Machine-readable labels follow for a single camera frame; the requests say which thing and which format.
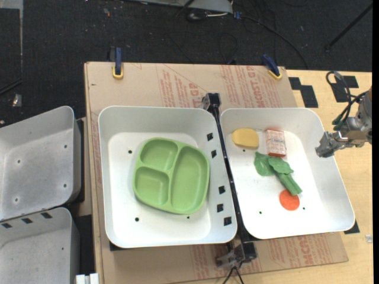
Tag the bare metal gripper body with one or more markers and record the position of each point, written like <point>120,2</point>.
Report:
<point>359,133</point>

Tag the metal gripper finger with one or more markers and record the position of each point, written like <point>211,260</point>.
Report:
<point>325,151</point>
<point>331,138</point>

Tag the white plastic tray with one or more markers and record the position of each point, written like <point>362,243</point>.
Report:
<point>319,194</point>
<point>38,164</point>
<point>118,188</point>
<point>35,253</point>

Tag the green leafy vegetable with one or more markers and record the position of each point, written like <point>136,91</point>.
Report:
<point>279,167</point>

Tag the orange carton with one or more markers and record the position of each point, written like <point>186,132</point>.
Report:
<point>276,143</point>

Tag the orange carrot slice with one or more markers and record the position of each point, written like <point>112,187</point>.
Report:
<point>289,201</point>

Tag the yellow bread slice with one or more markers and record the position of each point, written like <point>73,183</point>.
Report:
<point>245,138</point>

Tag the thin black rod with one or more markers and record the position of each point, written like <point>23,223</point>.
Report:
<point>229,170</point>

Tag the green divided plate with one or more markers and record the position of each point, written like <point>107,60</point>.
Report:
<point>186,179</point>

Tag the brown cardboard board red print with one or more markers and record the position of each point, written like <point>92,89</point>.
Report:
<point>177,81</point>

